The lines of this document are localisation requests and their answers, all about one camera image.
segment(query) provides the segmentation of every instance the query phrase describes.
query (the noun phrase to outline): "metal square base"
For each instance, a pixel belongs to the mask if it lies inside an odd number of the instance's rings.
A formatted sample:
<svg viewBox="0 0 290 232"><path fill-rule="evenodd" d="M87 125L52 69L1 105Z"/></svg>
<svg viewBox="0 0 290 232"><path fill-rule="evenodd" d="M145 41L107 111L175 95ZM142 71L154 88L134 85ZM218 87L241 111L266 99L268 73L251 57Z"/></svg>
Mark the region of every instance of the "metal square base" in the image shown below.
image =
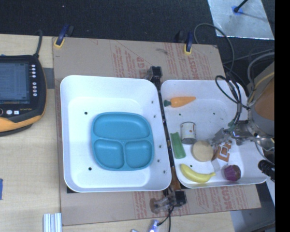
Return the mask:
<svg viewBox="0 0 290 232"><path fill-rule="evenodd" d="M228 37L273 40L261 0L248 0L240 10L233 10L244 0L207 0L214 25ZM216 30L217 36L223 36Z"/></svg>

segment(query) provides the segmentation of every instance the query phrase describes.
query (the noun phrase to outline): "can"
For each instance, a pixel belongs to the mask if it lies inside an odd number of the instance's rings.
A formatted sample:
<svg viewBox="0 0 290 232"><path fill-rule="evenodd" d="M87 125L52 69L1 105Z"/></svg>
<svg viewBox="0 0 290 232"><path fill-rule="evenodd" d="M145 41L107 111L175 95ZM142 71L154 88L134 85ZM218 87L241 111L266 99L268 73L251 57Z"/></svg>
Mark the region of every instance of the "can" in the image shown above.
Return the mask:
<svg viewBox="0 0 290 232"><path fill-rule="evenodd" d="M183 144L192 145L197 141L195 123L184 122L180 125L181 141Z"/></svg>

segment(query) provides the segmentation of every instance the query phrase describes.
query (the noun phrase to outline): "screen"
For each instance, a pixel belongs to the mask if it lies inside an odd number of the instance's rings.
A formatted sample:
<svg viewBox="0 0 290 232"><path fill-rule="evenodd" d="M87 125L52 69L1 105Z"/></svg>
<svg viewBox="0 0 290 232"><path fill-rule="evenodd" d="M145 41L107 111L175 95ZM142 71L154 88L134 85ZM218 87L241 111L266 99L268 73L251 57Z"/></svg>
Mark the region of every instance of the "screen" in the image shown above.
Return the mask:
<svg viewBox="0 0 290 232"><path fill-rule="evenodd" d="M0 62L0 104L5 103L30 103L27 62Z"/></svg>

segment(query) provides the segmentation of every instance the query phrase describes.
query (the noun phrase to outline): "black fabric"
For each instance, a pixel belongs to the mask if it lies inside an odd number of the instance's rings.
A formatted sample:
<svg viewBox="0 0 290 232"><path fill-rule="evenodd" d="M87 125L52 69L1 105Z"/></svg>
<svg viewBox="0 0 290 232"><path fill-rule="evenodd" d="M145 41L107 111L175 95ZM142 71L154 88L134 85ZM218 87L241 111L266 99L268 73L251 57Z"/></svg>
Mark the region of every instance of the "black fabric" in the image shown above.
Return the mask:
<svg viewBox="0 0 290 232"><path fill-rule="evenodd" d="M275 0L261 1L275 34ZM74 26L72 37L173 42L180 30L193 32L198 24L213 21L207 0L0 0L0 33L34 35L41 29L46 36L58 36L66 23ZM200 28L198 41L217 45L222 62L232 59L227 41L214 28ZM230 41L235 58L275 47L274 40ZM258 63L256 74L270 63ZM248 64L246 58L234 65L245 84Z"/></svg>

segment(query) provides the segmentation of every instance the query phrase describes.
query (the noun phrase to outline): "banana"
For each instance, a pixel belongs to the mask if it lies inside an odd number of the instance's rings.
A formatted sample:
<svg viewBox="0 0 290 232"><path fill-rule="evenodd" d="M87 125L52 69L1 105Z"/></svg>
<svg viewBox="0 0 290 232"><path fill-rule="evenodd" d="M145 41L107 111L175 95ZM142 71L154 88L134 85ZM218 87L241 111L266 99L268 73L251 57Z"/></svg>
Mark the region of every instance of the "banana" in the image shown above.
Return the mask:
<svg viewBox="0 0 290 232"><path fill-rule="evenodd" d="M180 164L180 170L183 173L184 177L186 177L187 179L192 180L194 182L198 182L198 183L205 183L205 182L209 181L209 179L212 176L216 175L215 172L212 172L210 174L197 173L185 164Z"/></svg>

